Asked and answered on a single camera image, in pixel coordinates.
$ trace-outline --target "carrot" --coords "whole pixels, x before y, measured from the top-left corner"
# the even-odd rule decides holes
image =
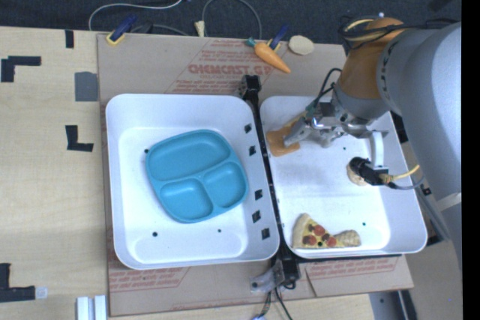
[[[282,58],[278,56],[278,54],[266,43],[256,43],[253,50],[255,51],[256,55],[261,58],[265,63],[268,63],[271,66],[282,70],[283,72],[291,72],[285,61],[283,61]]]

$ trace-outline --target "pepperoni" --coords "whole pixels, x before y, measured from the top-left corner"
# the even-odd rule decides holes
[[[331,237],[327,240],[327,246],[335,247],[336,245],[337,245],[337,239],[336,238]]]
[[[303,239],[302,239],[303,244],[315,245],[316,242],[317,242],[317,240],[316,240],[315,236],[313,236],[313,235],[304,236]]]
[[[317,224],[316,226],[314,226],[313,228],[313,233],[316,235],[316,236],[322,236],[323,234],[325,234],[325,228],[323,228],[320,224]]]

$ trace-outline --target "white tray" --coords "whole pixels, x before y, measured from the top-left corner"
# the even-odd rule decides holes
[[[122,94],[106,107],[113,242],[133,269],[249,262],[278,249],[269,185],[250,107],[233,96]],[[213,130],[232,146],[247,174],[240,205],[198,223],[175,221],[146,173],[153,144],[193,130]]]
[[[270,97],[260,109],[265,134],[299,115],[315,97]],[[385,165],[390,173],[407,170],[392,117],[384,114],[370,127],[388,130],[384,139]],[[331,233],[355,229],[360,247],[292,250],[306,259],[414,253],[427,240],[425,222],[414,190],[359,187],[347,177],[346,166],[356,156],[371,158],[366,139],[344,136],[322,148],[314,134],[301,141],[300,150],[268,159],[287,244],[300,214],[306,212]],[[411,185],[410,178],[397,182]]]

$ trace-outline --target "white cable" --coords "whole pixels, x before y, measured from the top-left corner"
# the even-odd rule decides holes
[[[93,11],[93,13],[90,15],[90,17],[88,18],[88,29],[89,31],[92,31],[92,20],[94,18],[94,16],[99,13],[100,11],[106,9],[106,8],[110,8],[110,7],[130,7],[130,8],[141,8],[141,9],[144,9],[144,10],[169,10],[170,8],[173,8],[177,5],[179,5],[183,0],[177,0],[175,1],[174,3],[172,4],[169,4],[169,5],[166,5],[166,6],[159,6],[159,7],[156,7],[156,6],[148,6],[148,5],[140,5],[140,4],[131,4],[131,3],[112,3],[112,4],[105,4],[99,8],[97,8],[95,11]]]

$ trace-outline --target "orange toy carrot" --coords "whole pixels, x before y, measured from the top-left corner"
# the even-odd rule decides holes
[[[277,68],[278,70],[282,70],[283,72],[292,72],[288,68],[285,61],[278,56],[278,54],[272,48],[270,48],[268,44],[263,42],[255,43],[252,39],[249,39],[247,44],[253,47],[255,54],[265,63],[270,64],[271,66]]]

